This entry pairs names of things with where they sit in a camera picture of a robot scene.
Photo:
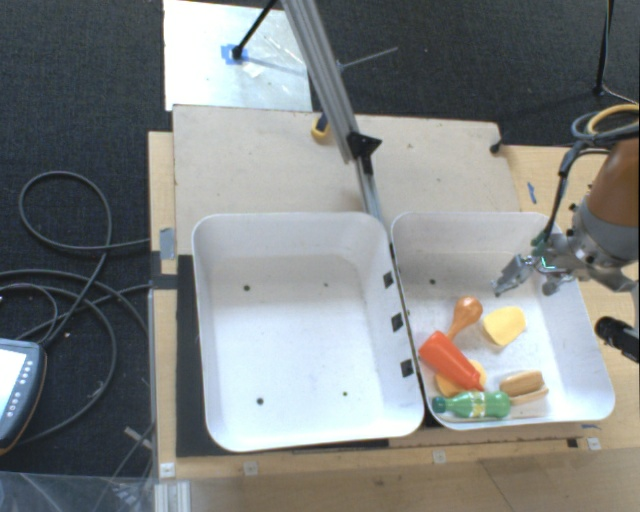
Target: black bracket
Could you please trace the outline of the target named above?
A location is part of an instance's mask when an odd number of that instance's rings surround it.
[[[373,176],[373,165],[371,164],[371,155],[382,144],[380,139],[374,139],[368,135],[362,135],[358,132],[351,132],[347,135],[347,144],[351,150],[353,158],[360,158],[364,173]]]

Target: yellow toy food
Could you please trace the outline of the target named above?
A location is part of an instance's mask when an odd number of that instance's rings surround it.
[[[487,373],[484,371],[484,368],[478,361],[470,359],[469,362],[476,370],[480,372],[480,384],[484,386],[487,382]],[[436,374],[436,384],[442,396],[446,398],[451,398],[452,396],[456,396],[459,393],[467,391],[466,389],[458,386],[455,382],[450,381],[440,373]]]
[[[524,312],[519,307],[507,306],[485,316],[482,326],[491,341],[504,347],[524,331],[527,322]]]

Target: wooden table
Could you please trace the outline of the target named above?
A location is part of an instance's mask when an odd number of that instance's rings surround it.
[[[442,148],[448,158],[457,142]],[[153,251],[160,230],[180,216],[173,149],[172,133],[149,134]],[[493,158],[508,164],[521,209],[548,214],[564,153],[512,146]],[[582,198],[602,161],[589,156],[575,165],[560,226],[569,225],[566,206]],[[175,274],[176,260],[161,260],[161,271]],[[637,265],[630,275],[637,278]],[[610,315],[633,323],[629,296],[596,283],[581,290],[592,322]],[[176,310],[175,290],[154,290],[157,461],[161,477],[191,481],[194,510],[630,510],[640,503],[629,476],[640,470],[638,366],[604,345],[616,407],[595,424],[428,429],[378,450],[176,457]]]

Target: green bottle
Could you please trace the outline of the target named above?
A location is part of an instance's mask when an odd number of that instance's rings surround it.
[[[502,391],[465,391],[453,398],[437,396],[431,404],[436,413],[451,411],[460,418],[504,418],[511,410],[509,395]]]

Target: black carpet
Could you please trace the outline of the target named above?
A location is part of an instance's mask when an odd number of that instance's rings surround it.
[[[495,121],[507,143],[549,145],[570,142],[569,126],[578,115],[617,102],[591,93],[603,0],[318,3],[342,63],[399,47],[345,71],[358,112]],[[605,81],[637,99],[640,6],[618,0],[615,9]],[[20,190],[46,171],[80,173],[100,187],[111,204],[114,242],[148,236],[146,135],[171,129],[164,112],[162,22],[159,0],[0,3],[0,273],[44,268],[89,276],[98,262],[98,251],[54,251],[22,226]],[[102,207],[75,181],[36,184],[26,206],[34,226],[50,238],[104,243]],[[99,279],[122,289],[149,277],[143,244],[112,250]],[[18,280],[27,278],[2,278],[0,287]],[[28,280],[80,289],[68,280]],[[3,296],[0,337],[17,337],[50,315],[38,293]],[[146,318],[145,292],[131,298]],[[78,421],[1,457],[0,470],[109,475],[133,446],[123,430],[148,427],[145,336],[122,305],[102,309],[118,340],[113,382]],[[109,370],[109,338],[100,322],[78,314],[64,332],[68,336],[49,351],[44,394],[25,438],[83,407]],[[123,475],[139,475],[147,460],[139,450]]]

